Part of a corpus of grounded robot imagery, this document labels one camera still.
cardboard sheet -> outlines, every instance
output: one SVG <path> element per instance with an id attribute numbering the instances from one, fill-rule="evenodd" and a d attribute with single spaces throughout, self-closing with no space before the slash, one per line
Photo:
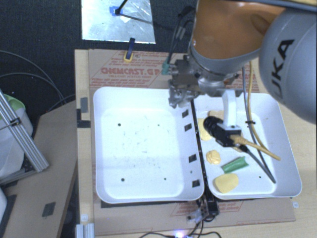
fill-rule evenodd
<path id="1" fill-rule="evenodd" d="M 169 76 L 160 74 L 161 64 L 167 53 L 134 52 L 131 63 L 123 61 L 124 51 L 90 50 L 89 88 L 90 98 L 103 86 L 167 88 Z M 240 75 L 230 86 L 242 88 Z M 256 78 L 253 78 L 253 92 L 259 92 Z M 195 202 L 168 203 L 138 206 L 115 206 L 101 202 L 95 189 L 94 118 L 93 103 L 90 102 L 91 142 L 93 165 L 94 223 L 97 236 L 191 229 L 194 223 L 187 221 L 189 213 L 198 207 Z M 206 227 L 239 226 L 259 223 L 295 221 L 292 202 L 289 198 L 272 198 L 242 201 L 225 201 L 218 204 L 220 214 Z"/>

white tray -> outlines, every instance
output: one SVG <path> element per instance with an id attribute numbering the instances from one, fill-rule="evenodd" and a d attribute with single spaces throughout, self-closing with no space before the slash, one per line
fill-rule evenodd
<path id="1" fill-rule="evenodd" d="M 95 92 L 96 189 L 103 201 L 187 201 L 203 194 L 191 107 L 173 109 L 168 97 L 159 89 Z"/>
<path id="2" fill-rule="evenodd" d="M 194 103 L 198 119 L 206 118 L 209 111 L 223 110 L 221 98 L 199 96 L 194 100 Z M 301 192 L 302 183 L 278 103 L 268 94 L 252 93 L 251 109 L 252 118 L 256 122 L 255 128 L 260 139 L 272 153 L 281 157 L 281 161 L 277 161 L 263 154 L 269 169 L 276 179 L 276 184 L 271 182 L 264 171 L 248 154 L 238 153 L 232 148 L 223 148 L 216 143 L 213 138 L 209 141 L 201 140 L 208 184 L 211 192 L 223 200 L 293 197 L 298 195 Z M 237 125 L 242 128 L 244 137 L 252 141 L 249 129 L 245 123 L 246 120 L 243 95 L 241 95 L 237 98 Z M 249 147 L 249 149 L 259 158 L 259 154 L 254 148 Z M 220 153 L 221 163 L 219 165 L 212 165 L 207 162 L 206 153 L 210 150 L 217 150 Z M 221 166 L 241 156 L 246 156 L 245 160 L 249 166 L 234 172 L 239 177 L 239 185 L 229 193 L 222 194 L 218 192 L 213 180 L 217 176 L 224 174 Z"/>

metal bracket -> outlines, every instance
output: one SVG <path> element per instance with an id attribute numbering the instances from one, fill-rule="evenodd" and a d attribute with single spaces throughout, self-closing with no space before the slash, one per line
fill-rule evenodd
<path id="1" fill-rule="evenodd" d="M 95 224 L 89 223 L 85 226 L 77 224 L 75 233 L 76 238 L 95 238 Z"/>
<path id="2" fill-rule="evenodd" d="M 16 126 L 16 125 L 19 125 L 20 123 L 21 123 L 20 118 L 15 118 L 14 120 L 12 120 L 12 121 L 10 122 L 10 124 L 9 124 L 9 125 L 6 125 L 6 126 L 4 126 L 4 127 L 0 128 L 0 130 L 5 129 L 5 128 L 8 128 L 9 126 Z"/>
<path id="3" fill-rule="evenodd" d="M 195 212 L 192 212 L 187 216 L 187 220 L 189 222 L 195 222 L 197 224 L 209 216 L 206 197 L 203 196 L 201 198 L 201 201 L 202 202 L 201 202 L 199 208 Z"/>
<path id="4" fill-rule="evenodd" d="M 21 124 L 20 119 L 17 118 L 17 114 L 8 103 L 1 90 L 0 115 L 6 124 L 6 127 L 9 128 L 15 140 L 19 143 L 29 161 L 32 163 L 34 169 L 37 172 L 41 172 L 47 168 L 49 166 L 48 162 L 34 144 L 33 139 L 29 136 L 23 124 Z"/>

white bracket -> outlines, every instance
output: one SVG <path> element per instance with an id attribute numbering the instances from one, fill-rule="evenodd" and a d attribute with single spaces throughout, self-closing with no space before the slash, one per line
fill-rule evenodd
<path id="1" fill-rule="evenodd" d="M 78 224 L 75 230 L 76 238 L 95 238 L 95 224 L 89 223 L 87 225 Z"/>
<path id="2" fill-rule="evenodd" d="M 236 94 L 232 89 L 227 89 L 222 94 L 223 101 L 223 126 L 232 127 L 237 124 Z"/>

blue clip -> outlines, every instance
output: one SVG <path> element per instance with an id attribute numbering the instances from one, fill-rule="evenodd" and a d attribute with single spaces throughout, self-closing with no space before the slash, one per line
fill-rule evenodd
<path id="1" fill-rule="evenodd" d="M 115 14 L 115 10 L 118 8 L 119 8 L 118 6 L 110 6 L 109 7 L 109 10 L 110 10 L 110 13 L 112 16 L 120 16 L 120 15 Z"/>
<path id="2" fill-rule="evenodd" d="M 130 38 L 129 49 L 126 52 L 126 54 L 124 55 L 124 60 L 125 61 L 131 61 L 132 60 L 132 51 L 133 51 L 134 43 L 135 43 L 135 39 L 134 38 Z"/>

